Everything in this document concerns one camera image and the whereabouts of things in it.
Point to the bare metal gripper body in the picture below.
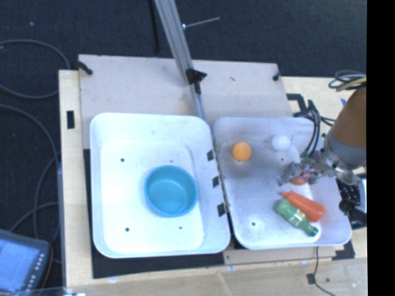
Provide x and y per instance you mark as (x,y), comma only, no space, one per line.
(324,166)

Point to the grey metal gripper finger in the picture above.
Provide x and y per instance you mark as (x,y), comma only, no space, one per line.
(295,168)
(284,177)

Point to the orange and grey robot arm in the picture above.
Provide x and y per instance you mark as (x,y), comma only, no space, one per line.
(350,125)

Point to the small orange round thing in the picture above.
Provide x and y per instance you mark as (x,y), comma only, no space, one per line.
(298,182)

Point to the white plastic tray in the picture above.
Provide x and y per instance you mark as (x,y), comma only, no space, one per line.
(262,190)
(123,180)

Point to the white ball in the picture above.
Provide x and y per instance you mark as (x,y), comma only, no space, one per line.
(281,142)

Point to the orange bottle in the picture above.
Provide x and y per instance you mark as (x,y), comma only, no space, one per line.
(305,205)

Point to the green bottle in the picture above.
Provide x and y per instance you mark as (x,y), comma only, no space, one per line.
(291,214)

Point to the orange ball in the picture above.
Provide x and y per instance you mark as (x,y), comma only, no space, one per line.
(241,151)

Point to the blue bowl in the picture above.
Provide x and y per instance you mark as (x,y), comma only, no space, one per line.
(171,193)

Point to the pale wood board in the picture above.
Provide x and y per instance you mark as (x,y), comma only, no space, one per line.
(139,85)

